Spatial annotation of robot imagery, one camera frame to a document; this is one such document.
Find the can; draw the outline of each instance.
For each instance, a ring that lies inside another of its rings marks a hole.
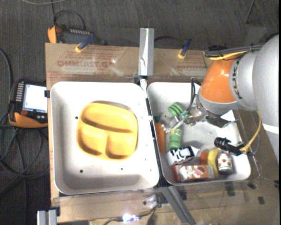
[[[229,153],[221,152],[217,155],[217,167],[219,174],[230,175],[233,173],[232,156]]]

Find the blue clamp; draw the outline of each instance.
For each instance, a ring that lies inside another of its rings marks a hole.
[[[189,49],[189,46],[191,44],[191,39],[188,38],[186,43],[183,45],[183,47],[180,49],[178,57],[181,59],[184,59],[186,57],[186,52]]]
[[[76,47],[75,50],[79,53],[81,53],[86,47],[93,42],[95,39],[95,35],[92,34],[90,35],[87,39],[85,39],[82,43],[79,43]]]

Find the screen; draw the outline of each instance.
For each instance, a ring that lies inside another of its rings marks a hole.
[[[23,110],[39,113],[47,112],[47,98],[45,97],[46,87],[32,84],[25,85]]]

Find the green object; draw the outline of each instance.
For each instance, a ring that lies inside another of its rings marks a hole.
[[[168,111],[174,116],[179,116],[183,112],[183,109],[179,104],[173,103],[172,106],[169,106]]]
[[[182,137],[182,130],[176,128],[170,131],[170,142],[169,142],[169,150],[180,148],[181,147],[181,137]]]

